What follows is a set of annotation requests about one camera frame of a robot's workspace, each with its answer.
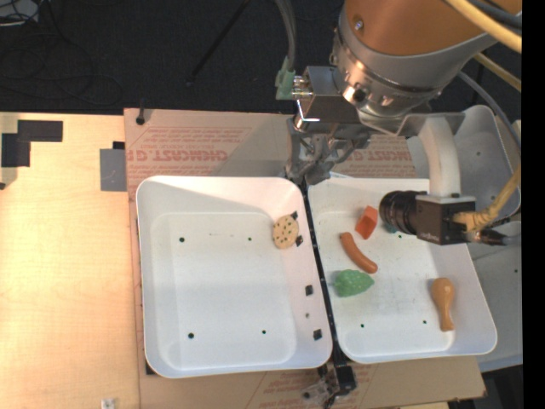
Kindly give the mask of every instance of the camera lens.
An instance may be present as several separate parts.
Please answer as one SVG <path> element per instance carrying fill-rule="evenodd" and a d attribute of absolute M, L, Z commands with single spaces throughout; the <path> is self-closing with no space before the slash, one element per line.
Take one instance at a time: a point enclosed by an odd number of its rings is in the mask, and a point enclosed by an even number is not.
<path fill-rule="evenodd" d="M 392 191 L 382 197 L 379 205 L 381 219 L 399 231 L 416 235 L 417 191 Z"/>

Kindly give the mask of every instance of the sausage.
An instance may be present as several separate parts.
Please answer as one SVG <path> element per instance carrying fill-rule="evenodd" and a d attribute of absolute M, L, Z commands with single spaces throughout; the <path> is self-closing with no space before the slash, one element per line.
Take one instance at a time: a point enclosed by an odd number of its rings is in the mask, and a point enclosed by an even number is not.
<path fill-rule="evenodd" d="M 358 265 L 358 267 L 363 269 L 366 273 L 376 273 L 378 266 L 359 250 L 351 233 L 341 233 L 341 244 L 348 257 L 350 257 L 352 262 Z"/>

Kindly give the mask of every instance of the yellow cable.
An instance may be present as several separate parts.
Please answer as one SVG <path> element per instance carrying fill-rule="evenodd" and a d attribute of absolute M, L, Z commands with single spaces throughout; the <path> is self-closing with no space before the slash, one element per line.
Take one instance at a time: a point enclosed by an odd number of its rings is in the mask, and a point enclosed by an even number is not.
<path fill-rule="evenodd" d="M 487 56 L 482 53 L 477 53 L 473 57 L 477 62 L 488 68 L 491 72 L 496 74 L 501 80 L 510 84 L 518 92 L 522 92 L 522 82 L 520 79 L 516 78 L 513 74 L 508 72 L 502 66 L 497 65 L 492 59 L 489 59 Z"/>
<path fill-rule="evenodd" d="M 493 222 L 499 215 L 502 207 L 507 203 L 509 197 L 511 197 L 511 194 L 514 193 L 514 190 L 517 189 L 517 186 L 520 183 L 520 178 L 521 174 L 519 164 L 511 178 L 497 195 L 494 203 L 480 211 L 458 212 L 452 217 L 452 221 L 458 222 L 460 224 L 465 224 L 466 232 L 475 232 L 478 230 L 482 230 L 488 224 Z"/>
<path fill-rule="evenodd" d="M 495 22 L 491 17 L 477 9 L 467 0 L 445 0 L 461 15 L 490 34 L 492 37 L 507 45 L 510 49 L 522 53 L 522 37 L 511 32 L 506 27 Z"/>

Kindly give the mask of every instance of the toy chicken leg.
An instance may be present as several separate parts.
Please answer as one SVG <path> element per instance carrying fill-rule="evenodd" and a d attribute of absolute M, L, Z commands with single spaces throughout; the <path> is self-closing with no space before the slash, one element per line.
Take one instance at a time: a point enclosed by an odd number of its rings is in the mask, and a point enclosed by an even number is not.
<path fill-rule="evenodd" d="M 432 299 L 439 310 L 442 331 L 453 331 L 454 323 L 450 317 L 450 307 L 454 299 L 454 285 L 446 277 L 439 277 L 432 283 Z"/>

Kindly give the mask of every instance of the empty white tray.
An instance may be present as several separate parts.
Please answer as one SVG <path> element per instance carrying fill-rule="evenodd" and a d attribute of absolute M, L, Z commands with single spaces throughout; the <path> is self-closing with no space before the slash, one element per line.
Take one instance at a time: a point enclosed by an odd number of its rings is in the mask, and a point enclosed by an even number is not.
<path fill-rule="evenodd" d="M 496 327 L 467 245 L 435 245 L 391 233 L 380 217 L 367 240 L 354 231 L 365 206 L 378 209 L 386 193 L 428 189 L 428 179 L 331 178 L 308 190 L 339 344 L 354 361 L 485 354 L 496 346 Z M 352 297 L 339 297 L 333 286 L 337 272 L 359 269 L 342 249 L 342 232 L 353 233 L 359 249 L 378 265 L 371 275 L 375 284 Z M 454 331 L 439 328 L 430 295 L 438 277 L 448 277 L 456 289 Z"/>
<path fill-rule="evenodd" d="M 329 359 L 329 322 L 296 185 L 154 176 L 138 187 L 136 206 L 145 351 L 157 374 L 311 368 Z M 294 212 L 303 241 L 281 250 L 274 221 Z"/>

